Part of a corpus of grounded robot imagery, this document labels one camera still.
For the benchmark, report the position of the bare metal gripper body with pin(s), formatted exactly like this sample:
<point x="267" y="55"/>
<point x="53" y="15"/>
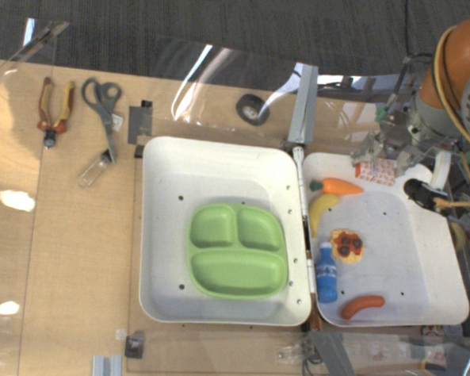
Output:
<point x="401" y="131"/>

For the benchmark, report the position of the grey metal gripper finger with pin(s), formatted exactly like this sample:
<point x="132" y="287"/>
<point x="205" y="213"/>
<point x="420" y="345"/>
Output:
<point x="366" y="149"/>
<point x="405" y="160"/>

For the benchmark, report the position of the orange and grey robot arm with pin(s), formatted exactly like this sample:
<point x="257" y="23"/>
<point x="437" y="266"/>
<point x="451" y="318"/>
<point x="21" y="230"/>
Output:
<point x="465" y="50"/>

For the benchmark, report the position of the orange and white carton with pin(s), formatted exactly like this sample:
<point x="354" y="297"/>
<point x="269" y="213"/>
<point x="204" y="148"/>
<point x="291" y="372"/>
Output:
<point x="379" y="171"/>

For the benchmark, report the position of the orange carrot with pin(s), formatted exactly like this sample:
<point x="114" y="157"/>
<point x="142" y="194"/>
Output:
<point x="338" y="186"/>

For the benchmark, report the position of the yellow banana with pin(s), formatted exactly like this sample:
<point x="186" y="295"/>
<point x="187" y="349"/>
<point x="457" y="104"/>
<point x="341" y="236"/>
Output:
<point x="320" y="208"/>

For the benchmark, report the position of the pizza slice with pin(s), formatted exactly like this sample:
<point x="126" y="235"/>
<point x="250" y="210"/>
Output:
<point x="346" y="245"/>

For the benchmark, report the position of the white plastic tray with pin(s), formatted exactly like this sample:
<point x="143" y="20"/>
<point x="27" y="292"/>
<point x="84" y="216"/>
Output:
<point x="409" y="265"/>
<point x="163" y="258"/>

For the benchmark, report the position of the black tape roll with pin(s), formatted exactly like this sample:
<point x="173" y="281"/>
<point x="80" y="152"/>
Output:
<point x="252" y="109"/>

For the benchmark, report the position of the blue bottle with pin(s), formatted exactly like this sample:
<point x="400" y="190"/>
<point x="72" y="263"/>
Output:
<point x="326" y="274"/>

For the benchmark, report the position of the red sausage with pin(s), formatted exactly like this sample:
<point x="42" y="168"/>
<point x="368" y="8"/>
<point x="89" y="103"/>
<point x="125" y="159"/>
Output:
<point x="360" y="306"/>

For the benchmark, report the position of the green divided plate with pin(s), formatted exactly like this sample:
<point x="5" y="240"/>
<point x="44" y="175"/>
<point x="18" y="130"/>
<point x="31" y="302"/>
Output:
<point x="238" y="267"/>

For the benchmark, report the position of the grey scissors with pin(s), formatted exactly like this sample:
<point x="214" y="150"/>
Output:
<point x="106" y="116"/>

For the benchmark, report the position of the red and yellow pliers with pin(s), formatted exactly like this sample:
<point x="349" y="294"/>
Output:
<point x="64" y="109"/>

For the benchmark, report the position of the black cylinder on white bracket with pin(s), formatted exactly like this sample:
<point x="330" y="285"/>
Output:
<point x="419" y="191"/>

